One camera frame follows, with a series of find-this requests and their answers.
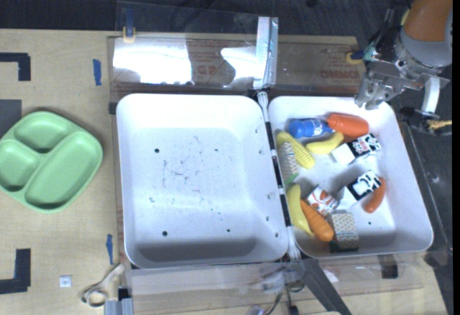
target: wooden table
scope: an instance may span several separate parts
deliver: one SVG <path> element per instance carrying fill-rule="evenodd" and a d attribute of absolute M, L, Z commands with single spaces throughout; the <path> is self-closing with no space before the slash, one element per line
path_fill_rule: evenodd
<path fill-rule="evenodd" d="M 109 72 L 107 39 L 116 32 L 50 30 L 0 31 L 0 52 L 28 53 L 32 80 L 18 81 L 17 64 L 0 63 L 0 99 L 22 100 L 22 115 L 49 110 L 67 117 L 102 144 L 103 162 L 86 190 L 66 209 L 42 214 L 0 193 L 0 279 L 13 277 L 16 249 L 30 248 L 31 286 L 27 292 L 0 296 L 1 314 L 102 314 L 81 301 L 87 287 L 113 268 L 107 235 L 119 260 L 112 115 L 108 112 Z M 101 85 L 93 75 L 93 60 L 101 62 Z M 353 314 L 445 314 L 433 271 L 421 256 L 421 288 L 344 296 Z M 71 275 L 72 286 L 60 287 L 60 276 Z M 118 282 L 109 287 L 116 298 Z M 324 311 L 315 299 L 296 303 L 302 314 Z M 187 314 L 245 314 L 249 307 Z M 273 314 L 286 314 L 279 305 Z"/>

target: carrot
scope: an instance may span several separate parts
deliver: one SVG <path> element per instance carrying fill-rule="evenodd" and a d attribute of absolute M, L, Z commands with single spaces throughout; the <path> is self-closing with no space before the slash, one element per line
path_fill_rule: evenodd
<path fill-rule="evenodd" d="M 371 199 L 366 203 L 364 207 L 364 211 L 367 213 L 373 213 L 375 210 L 377 210 L 383 201 L 383 196 L 385 195 L 387 184 L 384 178 L 379 177 L 379 179 L 382 184 L 374 190 Z"/>
<path fill-rule="evenodd" d="M 346 136 L 360 137 L 369 133 L 366 119 L 351 114 L 332 113 L 326 121 L 330 128 Z"/>
<path fill-rule="evenodd" d="M 331 225 L 314 208 L 304 200 L 300 200 L 300 207 L 308 221 L 311 230 L 321 241 L 330 242 L 334 238 L 334 230 Z"/>

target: green plate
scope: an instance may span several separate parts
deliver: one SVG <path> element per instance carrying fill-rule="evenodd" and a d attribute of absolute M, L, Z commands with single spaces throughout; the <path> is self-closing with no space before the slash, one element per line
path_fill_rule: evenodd
<path fill-rule="evenodd" d="M 0 190 L 34 210 L 59 211 L 83 192 L 102 156 L 101 144 L 88 131 L 36 111 L 0 139 Z"/>

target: yellow banana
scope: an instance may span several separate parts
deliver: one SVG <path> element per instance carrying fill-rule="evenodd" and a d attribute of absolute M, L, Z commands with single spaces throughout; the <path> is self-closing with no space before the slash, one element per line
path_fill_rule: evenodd
<path fill-rule="evenodd" d="M 315 158 L 310 154 L 310 152 L 287 132 L 281 131 L 279 134 L 277 134 L 276 142 L 278 146 L 284 142 L 290 142 L 294 149 L 295 161 L 299 164 L 300 167 L 311 169 L 315 165 Z"/>
<path fill-rule="evenodd" d="M 328 139 L 323 141 L 309 142 L 305 147 L 313 154 L 329 154 L 344 141 L 344 135 L 334 132 Z"/>
<path fill-rule="evenodd" d="M 302 229 L 310 237 L 314 237 L 315 234 L 310 229 L 310 225 L 307 222 L 307 218 L 300 207 L 300 186 L 293 184 L 289 190 L 287 190 L 287 207 L 289 208 L 290 222 L 294 227 Z"/>

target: orange sausage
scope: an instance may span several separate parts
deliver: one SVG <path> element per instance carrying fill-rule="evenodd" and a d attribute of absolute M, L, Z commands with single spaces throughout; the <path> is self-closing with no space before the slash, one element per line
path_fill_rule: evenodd
<path fill-rule="evenodd" d="M 308 205 L 304 200 L 300 200 L 300 207 L 308 221 L 311 230 L 324 242 L 330 242 L 334 238 L 334 230 L 331 225 L 319 214 L 314 208 Z"/>
<path fill-rule="evenodd" d="M 383 196 L 385 195 L 387 184 L 385 183 L 384 178 L 379 177 L 379 179 L 380 182 L 382 182 L 382 185 L 380 185 L 378 188 L 374 190 L 371 199 L 364 206 L 364 211 L 367 213 L 373 213 L 374 211 L 376 211 L 383 201 Z"/>
<path fill-rule="evenodd" d="M 346 136 L 360 137 L 369 133 L 366 119 L 351 114 L 333 113 L 326 121 L 330 128 Z"/>

